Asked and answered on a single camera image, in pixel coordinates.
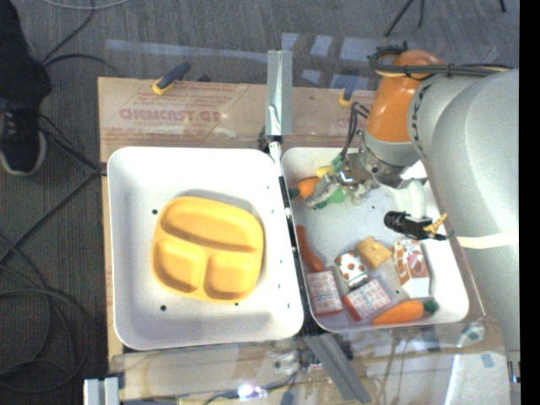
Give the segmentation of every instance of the black shoe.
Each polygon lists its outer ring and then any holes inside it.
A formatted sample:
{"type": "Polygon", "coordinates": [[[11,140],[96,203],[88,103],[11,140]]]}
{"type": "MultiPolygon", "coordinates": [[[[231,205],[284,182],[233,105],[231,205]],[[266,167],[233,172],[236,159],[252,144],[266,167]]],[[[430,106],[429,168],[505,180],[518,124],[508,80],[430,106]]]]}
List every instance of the black shoe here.
{"type": "Polygon", "coordinates": [[[46,155],[46,138],[38,127],[38,110],[0,112],[3,118],[0,163],[15,176],[36,172],[46,155]]]}

